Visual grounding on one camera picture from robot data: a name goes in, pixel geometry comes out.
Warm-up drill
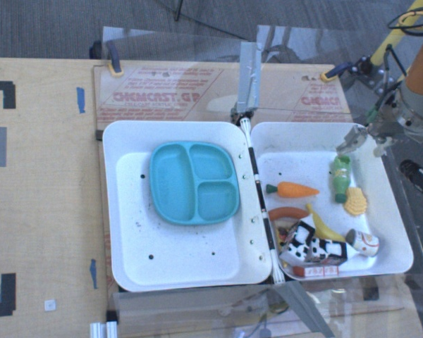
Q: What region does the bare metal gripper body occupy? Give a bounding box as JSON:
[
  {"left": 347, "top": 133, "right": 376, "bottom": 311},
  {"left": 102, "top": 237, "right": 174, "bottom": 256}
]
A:
[{"left": 367, "top": 101, "right": 423, "bottom": 145}]

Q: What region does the green plastic bottle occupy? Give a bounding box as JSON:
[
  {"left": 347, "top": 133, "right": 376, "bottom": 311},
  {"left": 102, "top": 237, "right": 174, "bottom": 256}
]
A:
[{"left": 329, "top": 154, "right": 353, "bottom": 204}]

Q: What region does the yellow ridged biscuit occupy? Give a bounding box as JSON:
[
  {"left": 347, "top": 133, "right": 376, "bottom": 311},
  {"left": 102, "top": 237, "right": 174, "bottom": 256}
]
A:
[{"left": 343, "top": 187, "right": 369, "bottom": 218}]

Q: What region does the orange carrot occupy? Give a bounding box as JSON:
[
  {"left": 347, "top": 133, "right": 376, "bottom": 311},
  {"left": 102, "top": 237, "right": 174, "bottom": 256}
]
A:
[{"left": 265, "top": 181, "right": 321, "bottom": 199}]

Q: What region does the white plastic tray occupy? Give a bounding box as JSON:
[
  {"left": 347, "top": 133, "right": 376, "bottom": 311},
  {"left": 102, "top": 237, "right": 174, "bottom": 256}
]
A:
[
  {"left": 250, "top": 120, "right": 415, "bottom": 282},
  {"left": 102, "top": 119, "right": 274, "bottom": 293}
]

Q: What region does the yellow banana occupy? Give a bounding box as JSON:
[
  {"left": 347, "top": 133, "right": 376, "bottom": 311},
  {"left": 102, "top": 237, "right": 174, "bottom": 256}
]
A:
[{"left": 305, "top": 203, "right": 347, "bottom": 243}]

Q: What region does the white can with orange print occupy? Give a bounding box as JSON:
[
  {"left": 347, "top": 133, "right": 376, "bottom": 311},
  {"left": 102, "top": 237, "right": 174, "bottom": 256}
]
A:
[{"left": 345, "top": 228, "right": 381, "bottom": 258}]

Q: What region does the orange-red sausage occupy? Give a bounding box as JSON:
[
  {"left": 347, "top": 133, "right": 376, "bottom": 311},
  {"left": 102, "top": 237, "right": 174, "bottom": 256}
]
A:
[{"left": 267, "top": 206, "right": 310, "bottom": 223}]

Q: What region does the thin black and white rod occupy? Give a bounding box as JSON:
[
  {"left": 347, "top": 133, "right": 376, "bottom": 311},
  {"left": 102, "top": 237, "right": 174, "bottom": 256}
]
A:
[{"left": 239, "top": 117, "right": 286, "bottom": 284}]

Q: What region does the pizza slice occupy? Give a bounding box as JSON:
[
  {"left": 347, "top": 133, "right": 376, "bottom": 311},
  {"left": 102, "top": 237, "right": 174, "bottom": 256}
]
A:
[{"left": 274, "top": 218, "right": 298, "bottom": 254}]

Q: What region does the black and white carton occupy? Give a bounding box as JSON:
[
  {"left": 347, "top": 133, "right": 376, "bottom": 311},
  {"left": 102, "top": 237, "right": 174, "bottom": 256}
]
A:
[{"left": 278, "top": 220, "right": 361, "bottom": 267}]

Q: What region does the red and white packet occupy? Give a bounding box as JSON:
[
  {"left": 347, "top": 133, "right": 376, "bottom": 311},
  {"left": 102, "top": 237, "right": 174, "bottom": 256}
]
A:
[{"left": 291, "top": 265, "right": 340, "bottom": 279}]

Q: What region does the blue divided plate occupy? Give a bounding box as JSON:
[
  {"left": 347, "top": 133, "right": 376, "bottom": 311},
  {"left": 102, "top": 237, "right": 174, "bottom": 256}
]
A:
[{"left": 149, "top": 140, "right": 241, "bottom": 226}]

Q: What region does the black cylinder on white bracket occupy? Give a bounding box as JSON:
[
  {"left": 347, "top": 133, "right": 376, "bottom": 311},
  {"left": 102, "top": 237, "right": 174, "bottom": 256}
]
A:
[{"left": 398, "top": 158, "right": 423, "bottom": 195}]

